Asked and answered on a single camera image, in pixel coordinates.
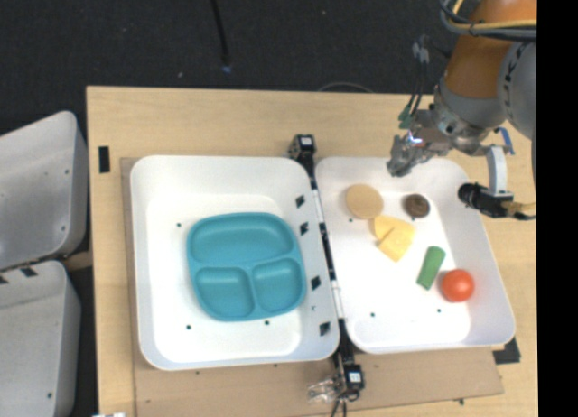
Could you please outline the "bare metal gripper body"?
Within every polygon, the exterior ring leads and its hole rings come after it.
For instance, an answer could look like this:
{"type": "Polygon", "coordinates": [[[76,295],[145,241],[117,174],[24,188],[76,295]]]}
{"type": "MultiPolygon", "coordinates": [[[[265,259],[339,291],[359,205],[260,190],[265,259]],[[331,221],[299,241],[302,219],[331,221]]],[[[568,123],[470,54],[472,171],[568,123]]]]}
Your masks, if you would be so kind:
{"type": "Polygon", "coordinates": [[[445,107],[418,109],[407,129],[407,143],[423,153],[446,155],[456,150],[469,156],[482,156],[489,129],[472,125],[445,107]]]}

